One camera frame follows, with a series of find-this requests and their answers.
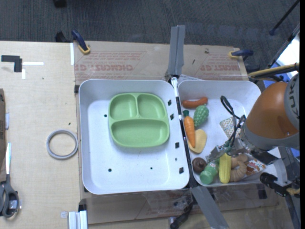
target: gray ring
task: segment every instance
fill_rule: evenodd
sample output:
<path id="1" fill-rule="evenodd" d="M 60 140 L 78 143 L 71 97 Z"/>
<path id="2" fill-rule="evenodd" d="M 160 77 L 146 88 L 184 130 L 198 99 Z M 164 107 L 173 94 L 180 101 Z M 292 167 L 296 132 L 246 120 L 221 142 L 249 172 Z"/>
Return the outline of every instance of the gray ring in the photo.
<path id="1" fill-rule="evenodd" d="M 57 134 L 68 134 L 69 136 L 71 136 L 73 139 L 74 139 L 74 142 L 75 142 L 75 148 L 74 150 L 69 153 L 68 155 L 57 155 L 56 153 L 52 152 L 51 149 L 50 149 L 50 141 L 51 139 L 57 135 Z M 77 140 L 77 136 L 72 132 L 72 131 L 69 131 L 69 130 L 65 130 L 65 129 L 59 129 L 59 130 L 56 130 L 54 132 L 52 132 L 49 136 L 48 136 L 48 139 L 47 139 L 47 151 L 49 153 L 49 155 L 55 159 L 67 159 L 67 158 L 70 158 L 72 157 L 76 152 L 77 152 L 77 149 L 78 149 L 78 140 Z"/>

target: blue clamp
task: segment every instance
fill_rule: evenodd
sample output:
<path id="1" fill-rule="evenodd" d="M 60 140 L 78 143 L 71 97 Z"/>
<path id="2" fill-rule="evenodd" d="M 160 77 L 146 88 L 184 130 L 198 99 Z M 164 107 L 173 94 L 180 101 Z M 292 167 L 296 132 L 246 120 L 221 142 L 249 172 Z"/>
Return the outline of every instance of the blue clamp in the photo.
<path id="1" fill-rule="evenodd" d="M 248 56 L 252 56 L 253 55 L 253 51 L 250 49 L 244 49 L 244 50 L 239 50 L 239 51 L 231 51 L 228 53 L 229 57 L 231 59 L 238 59 L 238 57 L 240 56 L 245 56 L 244 60 L 246 59 L 246 57 Z"/>
<path id="2" fill-rule="evenodd" d="M 90 52 L 90 48 L 85 43 L 84 39 L 81 37 L 81 35 L 78 33 L 77 30 L 72 30 L 72 36 L 73 39 L 79 43 L 78 47 L 81 50 L 81 52 L 83 54 L 88 54 Z"/>

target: table surface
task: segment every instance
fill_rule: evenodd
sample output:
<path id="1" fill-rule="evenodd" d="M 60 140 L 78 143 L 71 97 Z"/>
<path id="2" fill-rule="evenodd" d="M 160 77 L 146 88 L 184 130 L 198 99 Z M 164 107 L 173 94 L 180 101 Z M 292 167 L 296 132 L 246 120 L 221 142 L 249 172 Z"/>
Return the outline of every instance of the table surface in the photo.
<path id="1" fill-rule="evenodd" d="M 2 229 L 64 229 L 67 213 L 78 211 L 80 201 L 79 157 L 57 160 L 49 156 L 46 140 L 58 129 L 77 133 L 74 65 L 71 44 L 55 42 L 1 42 L 1 55 L 17 55 L 25 79 L 13 63 L 0 62 L 0 88 L 4 89 L 10 127 L 11 185 L 18 191 L 22 209 L 11 219 L 0 218 Z M 67 154 L 73 141 L 58 135 L 52 139 L 55 152 Z M 284 198 L 275 207 L 224 211 L 230 228 L 293 228 Z M 168 218 L 89 225 L 92 229 L 169 228 Z M 209 224 L 202 214 L 190 215 L 180 226 L 203 229 Z"/>

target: green plate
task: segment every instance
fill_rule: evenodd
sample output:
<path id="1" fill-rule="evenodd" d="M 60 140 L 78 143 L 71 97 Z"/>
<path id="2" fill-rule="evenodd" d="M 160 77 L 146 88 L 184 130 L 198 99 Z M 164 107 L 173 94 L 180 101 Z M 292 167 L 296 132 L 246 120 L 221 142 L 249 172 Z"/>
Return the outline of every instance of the green plate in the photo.
<path id="1" fill-rule="evenodd" d="M 120 146 L 159 146 L 170 134 L 166 107 L 154 94 L 115 95 L 109 103 L 108 117 L 111 136 Z"/>

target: black scissors handle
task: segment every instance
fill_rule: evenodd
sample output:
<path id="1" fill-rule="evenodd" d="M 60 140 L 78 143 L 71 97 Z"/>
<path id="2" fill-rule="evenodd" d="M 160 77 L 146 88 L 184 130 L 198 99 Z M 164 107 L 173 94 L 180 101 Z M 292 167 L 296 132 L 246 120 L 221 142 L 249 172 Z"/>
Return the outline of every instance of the black scissors handle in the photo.
<path id="1" fill-rule="evenodd" d="M 17 201 L 16 208 L 10 208 L 10 201 Z M 6 218 L 12 217 L 19 207 L 18 193 L 10 185 L 10 176 L 6 176 L 6 182 L 0 185 L 0 212 L 2 207 L 2 215 Z"/>

